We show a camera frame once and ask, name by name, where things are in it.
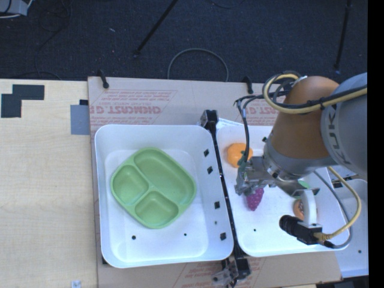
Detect white plastic tray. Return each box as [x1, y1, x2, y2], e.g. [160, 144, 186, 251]
[94, 124, 235, 269]
[215, 124, 352, 258]

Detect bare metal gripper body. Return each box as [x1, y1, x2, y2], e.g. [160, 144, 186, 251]
[242, 155, 302, 191]

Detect black cylinder on white bracket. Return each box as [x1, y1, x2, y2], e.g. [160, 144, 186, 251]
[278, 187, 323, 246]

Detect black block with thin wires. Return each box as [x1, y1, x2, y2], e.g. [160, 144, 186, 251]
[200, 109, 218, 128]
[211, 257, 250, 284]

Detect purple toy grapes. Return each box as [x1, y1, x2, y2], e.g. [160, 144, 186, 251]
[245, 187, 265, 212]

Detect brown toy doughnut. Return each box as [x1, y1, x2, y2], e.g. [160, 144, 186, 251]
[292, 199, 307, 221]

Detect orange toy fruit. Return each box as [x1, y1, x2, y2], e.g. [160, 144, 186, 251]
[226, 142, 254, 169]

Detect green divided plate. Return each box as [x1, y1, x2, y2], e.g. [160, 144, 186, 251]
[109, 147, 198, 230]

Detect brown cardboard board red print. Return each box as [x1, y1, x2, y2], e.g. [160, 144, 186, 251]
[87, 76, 343, 288]

